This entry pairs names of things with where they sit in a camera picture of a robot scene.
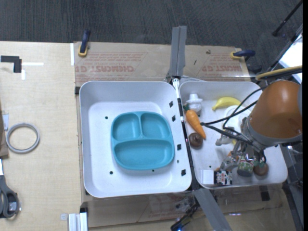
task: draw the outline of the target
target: scissors handle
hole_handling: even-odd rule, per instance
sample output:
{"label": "scissors handle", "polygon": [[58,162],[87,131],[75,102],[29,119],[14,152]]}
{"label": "scissors handle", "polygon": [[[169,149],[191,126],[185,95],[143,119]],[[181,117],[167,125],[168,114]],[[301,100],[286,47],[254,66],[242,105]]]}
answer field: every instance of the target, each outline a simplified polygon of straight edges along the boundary
{"label": "scissors handle", "polygon": [[[11,218],[18,213],[19,210],[19,200],[17,194],[13,192],[5,183],[4,175],[0,175],[0,197],[3,196],[3,203],[0,199],[0,214],[2,209],[2,214],[6,218]],[[16,202],[16,210],[10,210],[9,203]]]}

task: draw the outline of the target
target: orange carrot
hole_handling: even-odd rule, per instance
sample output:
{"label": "orange carrot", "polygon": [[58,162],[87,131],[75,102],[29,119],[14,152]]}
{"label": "orange carrot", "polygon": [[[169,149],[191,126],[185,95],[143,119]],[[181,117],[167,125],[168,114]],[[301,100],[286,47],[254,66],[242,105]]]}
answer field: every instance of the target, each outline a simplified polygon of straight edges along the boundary
{"label": "orange carrot", "polygon": [[191,127],[199,133],[202,138],[206,138],[205,132],[203,130],[203,127],[200,125],[199,117],[197,113],[194,110],[188,110],[186,111],[186,121],[191,125]]}

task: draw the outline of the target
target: yellow banana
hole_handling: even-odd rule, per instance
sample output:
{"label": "yellow banana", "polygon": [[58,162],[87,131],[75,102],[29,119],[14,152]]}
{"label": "yellow banana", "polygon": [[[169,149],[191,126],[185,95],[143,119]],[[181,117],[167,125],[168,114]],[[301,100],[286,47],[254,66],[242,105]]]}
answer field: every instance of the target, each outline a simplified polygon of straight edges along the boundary
{"label": "yellow banana", "polygon": [[232,105],[239,105],[241,102],[233,97],[222,97],[219,98],[216,104],[212,107],[212,110],[216,110],[217,108],[221,107],[229,107]]}

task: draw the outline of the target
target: metal ring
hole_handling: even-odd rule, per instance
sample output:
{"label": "metal ring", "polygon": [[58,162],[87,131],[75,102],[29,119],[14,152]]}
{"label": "metal ring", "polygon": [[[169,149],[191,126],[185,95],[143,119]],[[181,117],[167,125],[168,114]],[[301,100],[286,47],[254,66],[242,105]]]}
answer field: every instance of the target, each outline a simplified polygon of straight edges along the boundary
{"label": "metal ring", "polygon": [[[29,148],[27,148],[27,149],[24,149],[24,150],[16,149],[10,143],[10,136],[11,136],[12,132],[14,132],[18,128],[30,128],[30,129],[32,129],[35,132],[35,134],[37,136],[37,140],[34,142],[34,144],[32,146],[30,146]],[[28,153],[28,152],[34,150],[37,147],[38,143],[39,143],[39,132],[38,131],[39,130],[34,125],[32,125],[32,124],[29,124],[29,123],[17,123],[17,124],[15,124],[15,125],[13,125],[13,126],[11,126],[9,128],[9,130],[8,130],[8,132],[6,134],[6,137],[5,137],[6,138],[6,143],[8,144],[9,149],[11,151],[15,152],[15,153],[19,153],[19,154]]]}

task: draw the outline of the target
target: blue divided plate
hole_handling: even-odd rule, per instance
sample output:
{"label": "blue divided plate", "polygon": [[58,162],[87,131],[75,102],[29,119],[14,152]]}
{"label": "blue divided plate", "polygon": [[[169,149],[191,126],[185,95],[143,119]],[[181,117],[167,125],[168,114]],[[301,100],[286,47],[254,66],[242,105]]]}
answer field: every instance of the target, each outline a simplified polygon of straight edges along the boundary
{"label": "blue divided plate", "polygon": [[116,162],[130,170],[164,167],[174,157],[169,124],[154,112],[118,115],[111,126],[111,146]]}

